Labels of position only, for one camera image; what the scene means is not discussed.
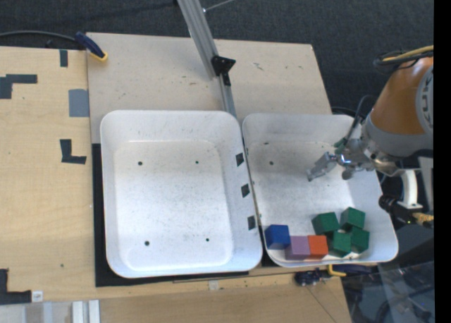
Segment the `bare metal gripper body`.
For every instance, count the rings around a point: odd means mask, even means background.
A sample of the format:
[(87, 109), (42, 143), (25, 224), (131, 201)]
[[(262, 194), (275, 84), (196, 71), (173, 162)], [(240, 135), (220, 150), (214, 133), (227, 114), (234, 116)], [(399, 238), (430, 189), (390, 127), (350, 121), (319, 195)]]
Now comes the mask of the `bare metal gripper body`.
[(371, 140), (342, 138), (335, 144), (335, 154), (343, 170), (346, 166), (355, 166), (357, 172), (378, 171), (389, 177), (402, 173), (402, 169), (396, 165), (400, 158), (382, 152)]

